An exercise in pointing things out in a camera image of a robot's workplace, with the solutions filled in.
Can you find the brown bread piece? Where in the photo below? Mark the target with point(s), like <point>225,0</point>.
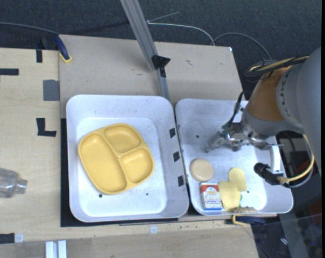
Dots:
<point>244,210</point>

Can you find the red and white carton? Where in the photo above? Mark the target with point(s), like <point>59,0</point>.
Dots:
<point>210,196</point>

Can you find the white plastic tray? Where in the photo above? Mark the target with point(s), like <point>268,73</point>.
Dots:
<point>162,197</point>
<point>224,149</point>

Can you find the white round disc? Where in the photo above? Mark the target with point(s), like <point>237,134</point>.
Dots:
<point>255,200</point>

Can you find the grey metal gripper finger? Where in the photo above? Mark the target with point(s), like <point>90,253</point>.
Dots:
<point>236,146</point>
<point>216,140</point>

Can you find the black cylinder on white bracket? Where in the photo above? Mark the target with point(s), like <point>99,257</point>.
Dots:
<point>267,174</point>

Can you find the tan round biscuit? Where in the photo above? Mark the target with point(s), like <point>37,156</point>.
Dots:
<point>201,170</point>

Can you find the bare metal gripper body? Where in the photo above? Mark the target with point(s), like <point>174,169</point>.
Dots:
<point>246,136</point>

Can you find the pale wood board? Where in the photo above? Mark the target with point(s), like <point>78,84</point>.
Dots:
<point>111,68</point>

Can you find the yellow divided plate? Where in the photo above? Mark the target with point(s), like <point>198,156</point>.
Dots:
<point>108,160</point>

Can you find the clear plastic bottle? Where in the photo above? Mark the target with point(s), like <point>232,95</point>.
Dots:
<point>3,181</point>

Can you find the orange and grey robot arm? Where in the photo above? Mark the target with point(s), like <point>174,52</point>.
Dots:
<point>299,90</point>

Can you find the pale yellow oval slice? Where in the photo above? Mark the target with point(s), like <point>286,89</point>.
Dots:
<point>229,195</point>
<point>237,177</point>

